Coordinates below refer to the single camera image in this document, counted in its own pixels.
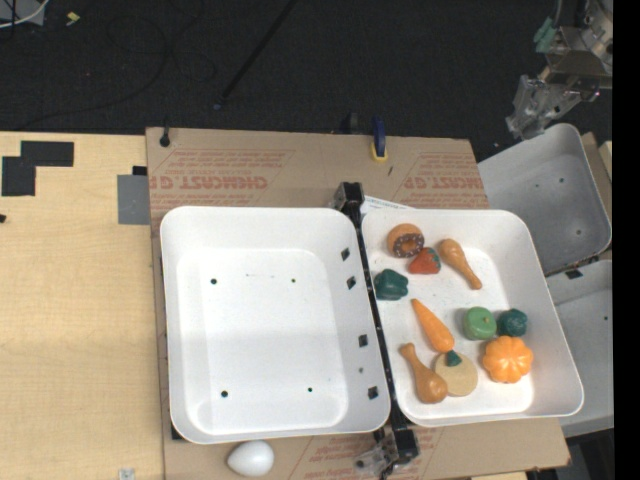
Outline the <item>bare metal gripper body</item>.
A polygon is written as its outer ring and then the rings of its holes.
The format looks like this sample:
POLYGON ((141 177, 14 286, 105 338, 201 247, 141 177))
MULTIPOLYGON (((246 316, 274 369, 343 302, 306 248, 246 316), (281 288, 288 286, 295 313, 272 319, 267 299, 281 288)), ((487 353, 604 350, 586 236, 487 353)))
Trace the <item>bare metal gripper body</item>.
POLYGON ((614 0, 582 0, 575 25, 560 26, 545 53, 543 80, 594 99, 613 85, 614 0))

